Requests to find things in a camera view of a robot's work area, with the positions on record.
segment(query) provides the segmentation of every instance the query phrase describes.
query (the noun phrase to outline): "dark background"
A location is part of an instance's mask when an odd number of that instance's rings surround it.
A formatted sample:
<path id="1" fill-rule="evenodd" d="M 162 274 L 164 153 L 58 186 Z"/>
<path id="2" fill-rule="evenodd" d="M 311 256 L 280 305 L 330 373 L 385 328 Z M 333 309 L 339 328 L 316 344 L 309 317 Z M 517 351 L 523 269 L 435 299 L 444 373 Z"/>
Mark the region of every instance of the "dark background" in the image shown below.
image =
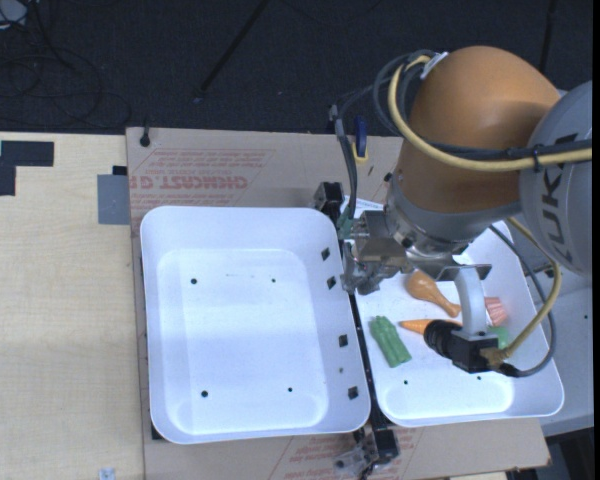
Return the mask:
<path id="1" fill-rule="evenodd" d="M 262 0 L 21 1 L 24 26 L 0 30 L 7 131 L 324 133 L 330 104 L 418 49 L 497 46 L 560 89 L 592 79 L 593 0 L 271 0 L 195 104 Z M 356 112 L 389 134 L 369 99 Z"/>

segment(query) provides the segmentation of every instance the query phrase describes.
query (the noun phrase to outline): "cardboard sheet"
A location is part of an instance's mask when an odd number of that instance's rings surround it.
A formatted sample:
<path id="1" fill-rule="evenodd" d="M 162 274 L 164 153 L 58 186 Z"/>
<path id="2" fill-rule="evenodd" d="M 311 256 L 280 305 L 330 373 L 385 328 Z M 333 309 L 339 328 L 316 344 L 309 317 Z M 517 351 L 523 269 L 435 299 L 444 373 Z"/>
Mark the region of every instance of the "cardboard sheet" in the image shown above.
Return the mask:
<path id="1" fill-rule="evenodd" d="M 130 215 L 135 276 L 145 473 L 147 480 L 241 478 L 335 480 L 333 459 L 350 449 L 349 434 L 266 438 L 182 446 L 155 439 L 149 414 L 146 321 L 138 229 L 162 205 L 307 207 L 323 181 L 348 193 L 342 152 L 330 135 L 180 130 L 127 130 Z M 358 196 L 382 202 L 402 139 L 370 137 L 369 159 L 358 165 Z M 536 419 L 418 429 L 396 428 L 401 454 L 374 474 L 416 480 L 547 465 L 550 456 Z"/>

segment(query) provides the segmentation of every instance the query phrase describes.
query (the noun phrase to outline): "light wood surface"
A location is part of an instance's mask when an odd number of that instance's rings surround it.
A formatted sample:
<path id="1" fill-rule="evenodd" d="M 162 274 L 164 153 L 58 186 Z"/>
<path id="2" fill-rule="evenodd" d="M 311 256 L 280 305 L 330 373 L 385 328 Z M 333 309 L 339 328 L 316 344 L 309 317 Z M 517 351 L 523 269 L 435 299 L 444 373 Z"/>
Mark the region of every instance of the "light wood surface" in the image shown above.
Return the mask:
<path id="1" fill-rule="evenodd" d="M 0 479 L 143 477 L 131 241 L 98 224 L 97 175 L 122 136 L 53 140 L 0 196 Z"/>

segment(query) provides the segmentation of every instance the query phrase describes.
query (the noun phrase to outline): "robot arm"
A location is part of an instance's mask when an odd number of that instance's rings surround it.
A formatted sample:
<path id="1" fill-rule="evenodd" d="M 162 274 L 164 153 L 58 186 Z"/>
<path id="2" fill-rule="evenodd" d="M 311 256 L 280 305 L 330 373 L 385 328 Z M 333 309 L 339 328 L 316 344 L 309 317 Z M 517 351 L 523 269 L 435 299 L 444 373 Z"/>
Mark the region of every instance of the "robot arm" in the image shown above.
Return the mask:
<path id="1" fill-rule="evenodd" d="M 384 210 L 352 223 L 344 286 L 364 295 L 416 268 L 453 280 L 463 326 L 432 328 L 425 339 L 467 371 L 494 369 L 506 354 L 494 352 L 486 332 L 481 280 L 490 266 L 459 265 L 454 256 L 492 223 L 522 212 L 553 261 L 591 276 L 592 84 L 561 96 L 524 60 L 491 47 L 401 61 L 391 66 L 388 106 L 405 142 Z M 424 78 L 407 122 L 406 85 L 416 72 Z"/>

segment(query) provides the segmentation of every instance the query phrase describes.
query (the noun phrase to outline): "plastic tray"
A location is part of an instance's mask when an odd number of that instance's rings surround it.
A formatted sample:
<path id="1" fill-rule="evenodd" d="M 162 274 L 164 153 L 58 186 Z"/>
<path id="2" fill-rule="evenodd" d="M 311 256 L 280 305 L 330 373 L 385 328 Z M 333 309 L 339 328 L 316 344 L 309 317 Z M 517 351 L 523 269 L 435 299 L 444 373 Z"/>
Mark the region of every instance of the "plastic tray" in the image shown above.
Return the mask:
<path id="1" fill-rule="evenodd" d="M 179 444 L 348 432 L 370 411 L 331 221 L 156 208 L 141 224 L 151 418 Z"/>
<path id="2" fill-rule="evenodd" d="M 511 237 L 504 223 L 496 226 Z M 514 339 L 536 314 L 516 256 L 487 230 L 457 260 L 463 264 L 492 265 L 483 281 L 484 294 L 500 297 L 509 315 L 502 325 L 508 329 L 510 339 Z M 379 291 L 357 297 L 378 404 L 391 421 L 418 427 L 549 416 L 560 410 L 564 391 L 553 361 L 540 372 L 519 379 L 494 372 L 468 374 L 432 351 L 420 334 L 398 327 L 412 359 L 390 368 L 369 333 L 368 322 L 374 316 L 385 315 L 395 324 L 400 320 L 449 318 L 437 305 L 412 298 L 405 282 L 405 276 L 397 275 L 383 281 Z M 438 288 L 449 300 L 459 302 L 453 282 L 439 282 Z M 530 368 L 547 350 L 547 340 L 538 326 L 508 361 L 520 369 Z"/>

